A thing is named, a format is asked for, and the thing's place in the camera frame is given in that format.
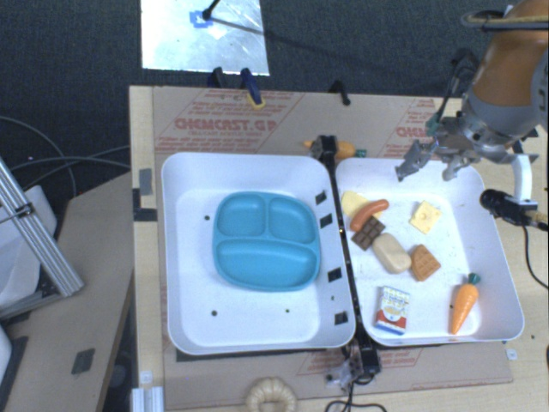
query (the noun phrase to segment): beige ring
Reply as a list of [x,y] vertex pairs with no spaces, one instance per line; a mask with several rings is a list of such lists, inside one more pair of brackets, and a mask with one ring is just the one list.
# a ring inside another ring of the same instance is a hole
[[250,412],[260,412],[259,406],[267,402],[282,403],[284,412],[298,410],[298,399],[281,379],[263,379],[257,383],[246,398],[246,407]]

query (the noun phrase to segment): toy carrot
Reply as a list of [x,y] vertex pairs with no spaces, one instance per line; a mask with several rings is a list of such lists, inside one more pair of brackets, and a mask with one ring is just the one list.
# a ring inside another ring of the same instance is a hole
[[463,284],[457,292],[454,302],[454,314],[452,316],[451,332],[457,334],[462,327],[465,318],[479,298],[479,290],[475,287],[480,282],[480,276],[469,273],[467,284]]

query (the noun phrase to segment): yellow cheese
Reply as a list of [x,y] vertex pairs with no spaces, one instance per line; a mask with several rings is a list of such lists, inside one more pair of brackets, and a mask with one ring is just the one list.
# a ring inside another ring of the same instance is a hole
[[421,202],[413,213],[410,224],[423,233],[428,233],[443,213],[428,202]]
[[[360,194],[357,194],[354,191],[343,192],[341,196],[341,209],[343,213],[351,218],[354,218],[357,212],[361,210],[370,200],[362,197]],[[383,212],[377,212],[374,216],[379,220]]]

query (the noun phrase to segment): dark floor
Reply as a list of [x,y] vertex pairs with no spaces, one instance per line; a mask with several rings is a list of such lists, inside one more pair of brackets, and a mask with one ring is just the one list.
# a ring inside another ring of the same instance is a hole
[[[271,76],[258,82],[325,92],[341,79],[350,93],[441,96],[455,50],[480,56],[491,38],[461,26],[460,16],[519,1],[260,0]],[[45,133],[66,155],[91,155],[129,144],[129,85],[206,85],[204,74],[143,70],[140,35],[140,0],[0,0],[0,156],[8,166],[57,154],[5,118]],[[110,159],[128,164],[129,151]],[[14,174],[28,185],[54,167]],[[124,171],[75,166],[76,191]],[[72,197],[67,171],[40,183],[61,215]]]

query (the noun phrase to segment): metal frame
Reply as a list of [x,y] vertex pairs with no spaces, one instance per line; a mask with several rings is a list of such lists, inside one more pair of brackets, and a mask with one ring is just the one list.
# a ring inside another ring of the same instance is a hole
[[45,229],[34,212],[33,204],[28,202],[23,189],[17,184],[2,157],[0,157],[0,206],[3,206],[8,214],[8,218],[1,220],[0,224],[6,221],[12,221],[15,224],[58,292],[58,294],[44,296],[41,291],[37,291],[0,311],[0,319],[13,317],[61,297],[69,297],[80,290],[84,282]]

